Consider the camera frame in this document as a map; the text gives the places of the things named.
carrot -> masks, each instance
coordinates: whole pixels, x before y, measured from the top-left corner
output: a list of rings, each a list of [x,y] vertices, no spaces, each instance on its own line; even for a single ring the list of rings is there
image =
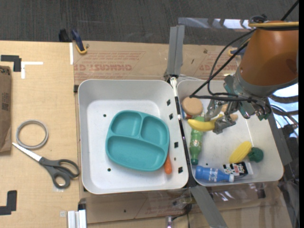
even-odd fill
[[[165,168],[165,173],[166,174],[171,174],[172,173],[172,166],[171,166],[171,161],[170,161],[170,157],[169,157],[169,153],[167,153],[167,158],[166,161],[164,163],[164,168]]]

brown paper bag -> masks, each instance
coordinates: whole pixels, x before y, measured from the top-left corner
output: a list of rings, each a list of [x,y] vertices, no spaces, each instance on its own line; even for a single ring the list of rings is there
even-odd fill
[[[0,66],[0,152],[11,148],[10,100],[10,67]]]

silver ring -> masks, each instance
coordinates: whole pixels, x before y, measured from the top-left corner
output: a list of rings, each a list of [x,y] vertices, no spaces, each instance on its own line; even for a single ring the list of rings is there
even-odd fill
[[[34,145],[34,146],[28,146],[28,145],[24,144],[23,142],[21,142],[21,140],[19,139],[19,134],[20,134],[21,129],[24,126],[29,125],[29,124],[37,124],[37,125],[41,126],[43,128],[45,134],[46,134],[45,137],[44,137],[44,140],[41,143],[39,143],[37,145]],[[17,141],[17,143],[20,146],[22,146],[22,147],[24,147],[26,149],[31,149],[31,150],[39,149],[43,145],[45,145],[45,143],[47,142],[47,140],[48,140],[48,129],[47,129],[46,125],[44,123],[42,123],[41,121],[32,120],[32,119],[31,120],[27,120],[27,121],[21,123],[20,126],[17,128],[17,131],[16,131],[16,141]]]

black scissors handle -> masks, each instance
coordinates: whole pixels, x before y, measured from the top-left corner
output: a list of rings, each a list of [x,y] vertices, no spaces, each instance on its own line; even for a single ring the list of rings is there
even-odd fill
[[[79,167],[76,165],[75,162],[70,160],[61,159],[57,161],[50,161],[42,157],[39,160],[39,163],[47,169],[47,171],[52,177],[54,185],[59,189],[67,188],[70,185],[70,179],[75,178],[80,174]],[[63,163],[68,163],[74,166],[75,172],[72,172],[69,168],[62,166]],[[59,184],[56,180],[57,177],[61,177],[65,181],[65,183]]]

plastic bottle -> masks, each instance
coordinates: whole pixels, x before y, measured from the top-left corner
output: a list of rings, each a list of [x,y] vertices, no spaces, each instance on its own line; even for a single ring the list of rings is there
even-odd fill
[[[219,169],[202,167],[200,165],[196,167],[195,178],[204,179],[211,182],[234,181],[233,174],[225,174],[221,172]]]
[[[196,117],[195,119],[202,122],[204,121],[204,117],[202,116]],[[190,161],[192,165],[197,165],[199,163],[198,155],[202,149],[202,136],[203,132],[192,129],[191,140],[189,144],[189,150],[191,155]]]

